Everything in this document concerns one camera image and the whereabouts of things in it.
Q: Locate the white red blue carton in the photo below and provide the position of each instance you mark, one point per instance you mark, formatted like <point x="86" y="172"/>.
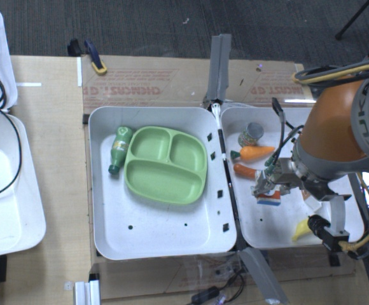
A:
<point x="269" y="199"/>

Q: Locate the white and brown packet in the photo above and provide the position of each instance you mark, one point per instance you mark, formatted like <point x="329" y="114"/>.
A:
<point x="312" y="204"/>

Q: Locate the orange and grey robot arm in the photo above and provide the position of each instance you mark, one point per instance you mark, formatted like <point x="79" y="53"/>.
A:
<point x="334" y="129"/>

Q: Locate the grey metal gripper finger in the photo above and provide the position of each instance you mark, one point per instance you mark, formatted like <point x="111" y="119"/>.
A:
<point x="261" y="183"/>
<point x="284" y="190"/>

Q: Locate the black stand leg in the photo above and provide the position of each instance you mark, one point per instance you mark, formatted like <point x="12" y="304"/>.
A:
<point x="359" y="13"/>

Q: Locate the brown cardboard board red print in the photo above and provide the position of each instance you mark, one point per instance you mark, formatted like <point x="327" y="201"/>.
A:
<point x="178" y="81"/>

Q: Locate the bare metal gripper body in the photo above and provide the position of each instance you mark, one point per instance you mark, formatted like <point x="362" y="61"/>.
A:
<point x="287" y="173"/>

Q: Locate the yellow banana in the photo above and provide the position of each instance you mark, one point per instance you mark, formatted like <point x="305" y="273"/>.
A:
<point x="301" y="230"/>

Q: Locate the orange red sausage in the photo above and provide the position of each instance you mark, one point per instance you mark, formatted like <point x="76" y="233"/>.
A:
<point x="244" y="170"/>

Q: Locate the small green can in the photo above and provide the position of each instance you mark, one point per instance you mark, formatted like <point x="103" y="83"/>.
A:
<point x="250" y="136"/>

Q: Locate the orange carrot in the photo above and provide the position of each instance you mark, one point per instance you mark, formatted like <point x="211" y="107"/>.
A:
<point x="255" y="153"/>

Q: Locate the black cylinder on white bracket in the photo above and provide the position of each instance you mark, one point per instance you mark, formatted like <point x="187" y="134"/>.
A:
<point x="336" y="216"/>

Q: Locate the green divided plate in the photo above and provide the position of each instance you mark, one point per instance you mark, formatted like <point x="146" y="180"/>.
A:
<point x="163" y="176"/>

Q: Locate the green plastic bottle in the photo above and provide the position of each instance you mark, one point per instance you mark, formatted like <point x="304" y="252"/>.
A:
<point x="120" y="146"/>

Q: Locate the white plastic tray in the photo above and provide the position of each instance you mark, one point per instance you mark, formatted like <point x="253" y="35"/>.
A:
<point x="159" y="230"/>
<point x="267" y="224"/>

